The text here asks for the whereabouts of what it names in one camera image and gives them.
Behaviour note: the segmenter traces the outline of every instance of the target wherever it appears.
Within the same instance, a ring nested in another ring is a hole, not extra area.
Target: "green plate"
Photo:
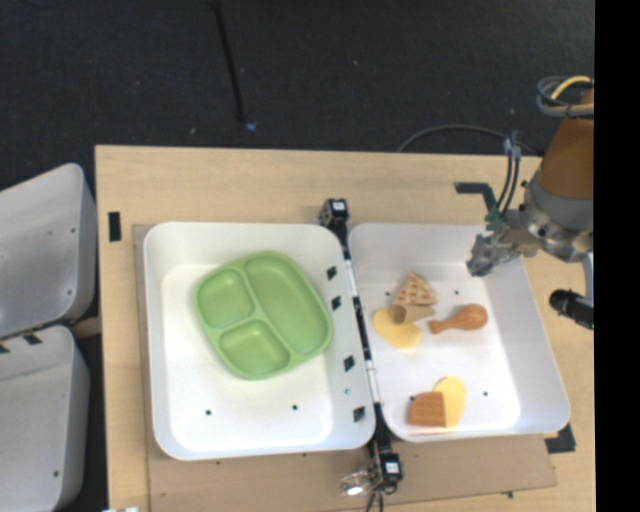
[[[207,274],[195,309],[207,337],[240,377],[265,379],[318,355],[333,337],[322,299],[300,268],[273,251]]]

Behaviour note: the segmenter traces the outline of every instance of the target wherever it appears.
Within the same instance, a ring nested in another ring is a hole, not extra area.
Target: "gray plastic container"
[[[65,324],[95,293],[96,207],[66,164],[0,193],[0,512],[82,487],[89,369]]]

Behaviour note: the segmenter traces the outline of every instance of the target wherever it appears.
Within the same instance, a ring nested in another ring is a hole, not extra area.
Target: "table surface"
[[[538,163],[524,158],[521,177],[530,178]],[[454,182],[488,183],[499,191],[505,171],[501,156],[96,147],[109,506],[194,511],[208,510],[215,500],[219,510],[312,512],[361,510],[366,503],[340,496],[337,486],[337,471],[366,462],[359,450],[220,464],[175,461],[157,448],[146,421],[136,226],[307,222],[329,197],[347,199],[351,225],[481,224],[486,215],[481,196],[457,194]],[[115,212],[119,240],[112,240],[110,231]],[[548,305],[557,288],[584,290],[582,267],[542,252],[524,264],[571,403],[576,451],[548,456],[537,435],[427,443],[437,448],[394,443],[411,476],[385,508],[454,511],[463,503],[469,511],[595,510],[593,332]],[[508,491],[518,492],[505,496]]]

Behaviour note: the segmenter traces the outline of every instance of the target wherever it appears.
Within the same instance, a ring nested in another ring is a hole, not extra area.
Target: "wooden table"
[[[537,165],[536,158],[525,158],[521,176],[531,177]],[[175,461],[159,450],[146,421],[134,226],[307,222],[330,197],[347,199],[351,225],[481,224],[481,196],[457,194],[454,182],[488,183],[499,192],[505,171],[501,156],[98,146],[110,507],[312,512],[362,510],[366,504],[342,496],[337,483],[341,472],[366,462],[364,450],[203,462]],[[545,253],[526,259],[525,266],[571,402],[576,451],[549,456],[542,435],[426,446],[396,442],[407,476],[385,508],[595,510],[593,333],[548,305],[557,288],[584,290],[582,267]]]

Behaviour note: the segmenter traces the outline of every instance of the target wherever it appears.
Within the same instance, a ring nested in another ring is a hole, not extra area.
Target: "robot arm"
[[[560,314],[593,328],[593,81],[588,77],[552,78],[541,84],[538,106],[564,119],[525,189],[524,202],[516,210],[504,208],[494,212],[493,219],[490,216],[492,233],[477,236],[467,267],[471,275],[485,276],[497,264],[521,255],[534,256],[538,249],[567,263],[582,262],[585,296],[557,290],[550,302]],[[582,101],[577,105],[561,102],[560,94],[576,85],[589,87]],[[550,94],[548,87],[554,87]],[[510,150],[517,169],[519,152]]]

